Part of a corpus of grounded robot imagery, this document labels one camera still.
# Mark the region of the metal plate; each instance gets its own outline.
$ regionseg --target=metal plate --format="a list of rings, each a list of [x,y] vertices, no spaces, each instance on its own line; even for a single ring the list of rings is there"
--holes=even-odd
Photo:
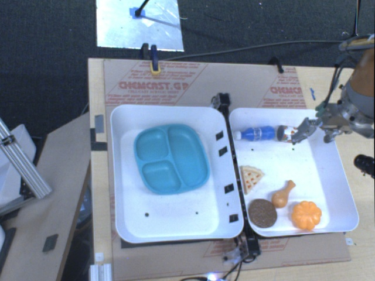
[[[144,0],[96,0],[97,46],[183,52],[177,0],[150,0],[139,18],[134,10]]]

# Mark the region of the blue plastic plate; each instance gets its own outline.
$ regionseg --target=blue plastic plate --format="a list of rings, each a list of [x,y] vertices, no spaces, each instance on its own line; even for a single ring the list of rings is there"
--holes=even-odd
[[[209,162],[198,134],[189,126],[163,125],[142,131],[134,153],[142,180],[156,194],[196,189],[210,176]]]

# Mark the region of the bottle cap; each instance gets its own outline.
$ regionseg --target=bottle cap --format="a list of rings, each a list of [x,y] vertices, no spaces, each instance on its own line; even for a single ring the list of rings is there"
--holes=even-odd
[[[242,138],[242,134],[240,131],[234,131],[233,132],[233,138],[236,140],[236,141],[239,141],[241,138]]]

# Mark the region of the toy chicken leg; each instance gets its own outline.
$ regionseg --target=toy chicken leg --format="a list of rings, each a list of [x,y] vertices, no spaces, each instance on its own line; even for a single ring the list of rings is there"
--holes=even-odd
[[[295,187],[295,183],[292,181],[292,180],[289,180],[288,181],[288,185],[286,188],[282,189],[282,190],[279,190],[277,191],[276,193],[274,193],[272,195],[272,204],[276,207],[276,208],[282,208],[282,207],[285,207],[287,202],[288,202],[288,198],[289,198],[289,192]]]

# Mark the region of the cookie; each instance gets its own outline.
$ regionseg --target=cookie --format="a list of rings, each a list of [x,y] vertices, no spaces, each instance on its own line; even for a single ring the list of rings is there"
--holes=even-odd
[[[277,220],[275,206],[265,199],[255,199],[251,202],[248,215],[250,221],[260,228],[271,227]]]

